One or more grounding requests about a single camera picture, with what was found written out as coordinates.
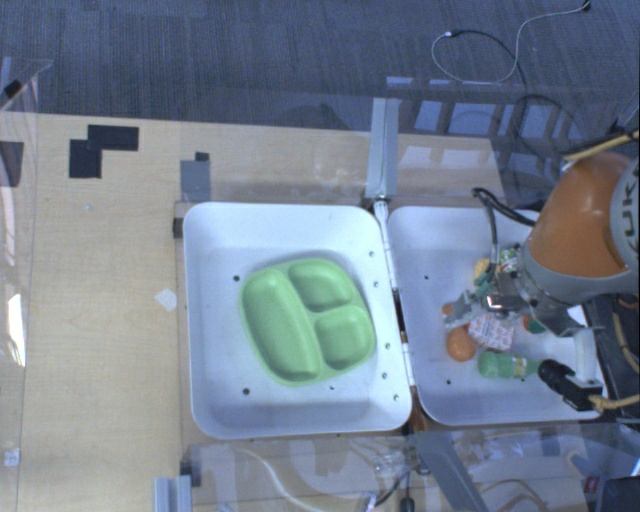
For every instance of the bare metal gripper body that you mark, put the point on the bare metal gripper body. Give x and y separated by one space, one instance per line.
505 297

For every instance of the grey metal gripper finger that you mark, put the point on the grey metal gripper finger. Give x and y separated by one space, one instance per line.
466 300
459 319

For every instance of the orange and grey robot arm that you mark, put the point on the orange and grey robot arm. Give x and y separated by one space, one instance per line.
575 225

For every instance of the small orange carrot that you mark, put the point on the small orange carrot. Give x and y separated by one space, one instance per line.
447 309

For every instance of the orange round fruit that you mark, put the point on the orange round fruit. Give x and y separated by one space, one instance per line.
460 345

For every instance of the yellow toy food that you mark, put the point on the yellow toy food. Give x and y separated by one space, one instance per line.
481 267

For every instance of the white packet with orange print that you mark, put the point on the white packet with orange print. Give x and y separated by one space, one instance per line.
492 332

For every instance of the orange and green bottle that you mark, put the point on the orange and green bottle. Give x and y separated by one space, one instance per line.
534 325

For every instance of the green and white can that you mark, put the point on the green and white can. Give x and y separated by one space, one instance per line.
509 257

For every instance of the white plastic tray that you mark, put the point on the white plastic tray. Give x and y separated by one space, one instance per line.
430 240
220 310

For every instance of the thin black and white rod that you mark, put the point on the thin black and white rod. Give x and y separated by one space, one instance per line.
389 250

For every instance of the green divided plate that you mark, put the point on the green divided plate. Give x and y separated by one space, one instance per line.
280 320

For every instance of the black cylinder on white bracket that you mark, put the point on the black cylinder on white bracket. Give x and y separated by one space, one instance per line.
565 382

